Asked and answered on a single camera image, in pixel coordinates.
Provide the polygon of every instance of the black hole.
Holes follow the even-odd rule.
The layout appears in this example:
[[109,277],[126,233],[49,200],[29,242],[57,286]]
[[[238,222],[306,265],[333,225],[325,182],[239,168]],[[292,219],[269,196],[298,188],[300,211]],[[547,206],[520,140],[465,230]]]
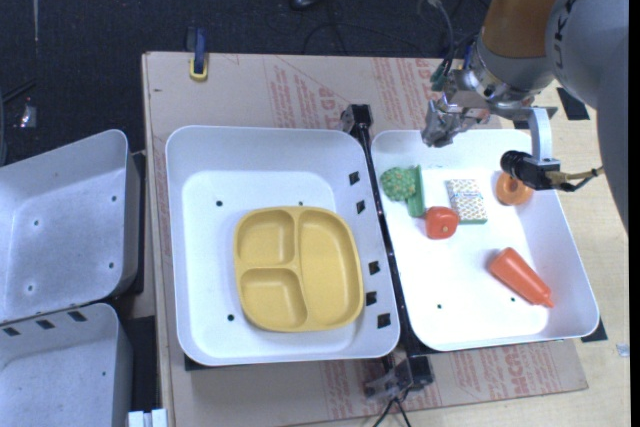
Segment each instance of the black hole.
[[378,329],[387,327],[391,324],[391,314],[383,313],[382,315],[378,315]]
[[36,320],[36,324],[38,324],[42,329],[53,329],[56,327],[48,320]]
[[375,304],[378,302],[378,292],[367,292],[367,295],[365,296],[365,304],[367,306],[371,306],[372,304]]
[[71,317],[76,322],[86,322],[87,321],[87,317],[85,317],[79,311],[70,311],[70,312],[67,313],[67,315],[69,315],[69,317]]

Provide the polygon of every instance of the yellow plate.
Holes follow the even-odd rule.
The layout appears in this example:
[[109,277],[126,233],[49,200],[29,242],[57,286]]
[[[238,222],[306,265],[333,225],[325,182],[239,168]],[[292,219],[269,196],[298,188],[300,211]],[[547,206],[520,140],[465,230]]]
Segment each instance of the yellow plate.
[[246,214],[236,226],[234,262],[242,309],[263,329],[335,329],[362,310],[353,235],[329,210],[279,207]]

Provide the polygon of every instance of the table surface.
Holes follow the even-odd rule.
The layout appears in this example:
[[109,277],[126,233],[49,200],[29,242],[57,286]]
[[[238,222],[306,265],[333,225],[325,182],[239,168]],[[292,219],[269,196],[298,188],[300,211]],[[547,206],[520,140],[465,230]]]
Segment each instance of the table surface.
[[[208,82],[200,85],[194,84],[189,79],[188,73],[184,73],[188,54],[154,52],[146,54],[142,59],[146,142],[149,153],[147,159],[149,164],[148,222],[151,230],[147,238],[147,254],[151,263],[148,268],[153,268],[153,279],[155,280],[153,300],[158,320],[161,397],[163,407],[169,411],[171,425],[174,425],[174,408],[178,406],[196,407],[198,400],[203,399],[189,395],[188,390],[176,390],[175,376],[172,377],[172,371],[175,371],[176,365],[183,364],[183,361],[176,363],[176,359],[179,359],[181,354],[179,351],[176,352],[170,344],[170,330],[175,326],[171,316],[167,317],[167,305],[173,299],[168,297],[168,294],[165,295],[164,287],[165,273],[167,266],[170,265],[166,259],[167,244],[170,243],[166,240],[166,235],[161,233],[158,224],[158,219],[162,216],[162,211],[166,210],[167,205],[159,202],[159,198],[155,194],[159,180],[158,173],[163,172],[164,162],[152,154],[153,148],[163,143],[173,129],[184,125],[242,125],[242,120],[252,120],[249,122],[252,126],[287,126],[288,123],[287,119],[278,118],[277,113],[274,114],[273,104],[265,104],[265,98],[259,95],[247,98],[246,103],[240,106],[233,105],[223,110],[208,108],[207,105],[211,105],[208,102],[224,100],[224,96],[221,97],[219,92],[212,92],[213,90],[207,87],[207,85],[211,85],[212,81],[219,78],[216,76],[215,67],[211,66],[213,57],[240,62],[239,56],[211,55]],[[254,56],[254,58],[260,60],[260,56]],[[349,68],[347,60],[351,59],[354,62],[354,59],[362,58],[326,57],[322,58],[319,67],[317,59],[314,60],[314,58],[307,56],[286,56],[286,61],[290,64],[293,63],[292,66],[296,66],[303,75],[305,66],[316,67],[316,78],[317,73],[321,73],[323,69],[328,75],[335,75],[341,73],[336,70],[344,69],[345,66],[347,69]],[[251,76],[247,78],[239,75],[239,77],[245,81],[265,80],[264,75],[255,79]],[[352,77],[345,76],[345,84],[351,82],[351,79]],[[271,80],[270,84],[273,87],[274,81]],[[404,121],[408,128],[419,128],[415,125],[419,125],[422,114],[420,112],[407,113],[407,111],[426,107],[426,105],[419,106],[421,99],[426,104],[424,91],[421,89],[423,85],[409,84],[407,86],[405,84],[405,86],[417,91],[417,99],[406,99],[407,104],[404,105],[404,111],[408,119]],[[338,95],[341,96],[338,100],[353,103],[361,103],[363,100],[367,103],[369,100],[384,102],[384,95],[382,95],[382,99],[353,97],[354,93],[349,92],[349,87],[345,85],[344,95]],[[551,126],[554,157],[563,162],[563,170],[581,172],[600,165],[596,113],[592,109],[588,108],[590,120],[567,120],[554,85],[543,91],[537,104],[560,107],[551,121]],[[331,113],[325,114],[335,114],[336,108],[332,106]],[[302,113],[302,116],[309,116],[309,113]],[[396,121],[402,116],[402,112],[394,112],[389,116],[385,115],[385,120],[389,121],[391,128],[397,128],[399,123]],[[378,128],[387,128],[384,125],[383,122],[382,126],[379,124]],[[589,276],[608,336],[608,339],[596,342],[576,342],[577,352],[588,382],[588,389],[527,397],[520,400],[503,400],[410,412],[408,417],[414,427],[459,427],[466,425],[474,427],[483,425],[600,427],[607,425],[614,427],[631,425],[630,358],[625,352],[630,343],[628,236],[620,222],[604,177],[592,180],[576,193],[561,194],[560,200]],[[188,404],[177,403],[180,400],[187,400],[186,396],[190,401]],[[368,426],[374,422],[375,417],[309,425],[354,427]],[[400,416],[390,415],[383,425],[403,425],[403,420]]]

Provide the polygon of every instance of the red tomato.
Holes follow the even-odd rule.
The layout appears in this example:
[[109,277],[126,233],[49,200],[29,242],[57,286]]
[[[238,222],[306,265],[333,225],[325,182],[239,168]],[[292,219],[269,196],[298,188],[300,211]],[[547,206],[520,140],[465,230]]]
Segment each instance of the red tomato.
[[447,239],[455,232],[460,218],[454,210],[447,207],[431,207],[424,216],[427,237],[430,239]]

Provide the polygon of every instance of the robotic arm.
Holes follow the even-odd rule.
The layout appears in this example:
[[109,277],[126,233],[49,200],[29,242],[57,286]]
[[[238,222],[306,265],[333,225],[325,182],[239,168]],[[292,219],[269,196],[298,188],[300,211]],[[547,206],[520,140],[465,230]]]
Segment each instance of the robotic arm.
[[468,66],[440,79],[423,141],[451,144],[493,114],[528,121],[532,154],[507,152],[503,170],[536,190],[572,190],[546,145],[552,111],[532,107],[557,79],[597,110],[603,169],[628,232],[628,54],[629,0],[492,0]]

